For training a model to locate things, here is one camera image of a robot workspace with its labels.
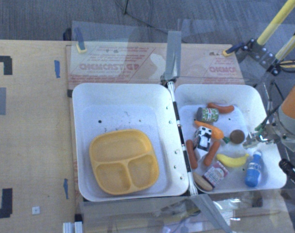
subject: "carrot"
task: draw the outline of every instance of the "carrot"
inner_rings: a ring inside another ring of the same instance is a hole
[[[198,167],[198,163],[197,163],[197,159],[195,156],[195,152],[194,152],[194,147],[193,147],[193,142],[192,140],[187,140],[186,141],[186,149],[187,149],[187,154],[188,157],[190,159],[190,163],[191,163],[191,168],[192,169],[196,169]]]
[[[206,154],[205,159],[204,159],[204,164],[206,166],[210,166],[212,163],[212,160],[215,156],[215,153],[219,149],[221,143],[219,141],[213,142],[212,146],[209,149],[209,152]]]
[[[233,112],[235,107],[233,105],[229,105],[229,106],[220,106],[220,105],[217,105],[215,103],[208,103],[207,105],[208,108],[214,108],[214,109],[218,109],[219,110],[219,113],[221,114],[226,114],[226,113],[230,113],[230,112]]]
[[[212,134],[211,134],[211,137],[212,137],[212,138],[214,138],[214,139],[216,139],[216,140],[221,140],[221,139],[224,138],[224,133],[223,133],[223,131],[220,130],[219,128],[217,128],[217,127],[215,127],[215,126],[213,126],[213,125],[210,125],[210,124],[208,124],[208,123],[204,123],[204,122],[197,121],[197,120],[195,120],[194,122],[195,122],[195,124],[196,124],[198,127],[200,127],[200,126],[204,126],[204,127],[208,128],[208,129],[211,129],[211,130],[212,130]]]

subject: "toy banana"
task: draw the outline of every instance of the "toy banana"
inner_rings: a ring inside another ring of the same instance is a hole
[[[216,159],[220,161],[224,166],[228,167],[240,167],[243,166],[246,163],[246,160],[248,158],[249,154],[246,153],[244,156],[238,157],[238,158],[232,158],[227,155],[218,153],[216,155]]]

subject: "tin can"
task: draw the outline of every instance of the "tin can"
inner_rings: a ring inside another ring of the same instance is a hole
[[[201,122],[216,122],[219,119],[219,110],[214,108],[199,107],[196,120]]]

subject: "plastic water bottle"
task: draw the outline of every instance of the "plastic water bottle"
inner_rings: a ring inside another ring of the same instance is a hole
[[[244,180],[247,186],[255,187],[258,185],[260,170],[261,170],[261,164],[260,164],[261,157],[262,157],[261,150],[256,150],[253,153],[253,160],[250,161],[250,163],[248,164],[248,168],[246,170],[246,177]]]

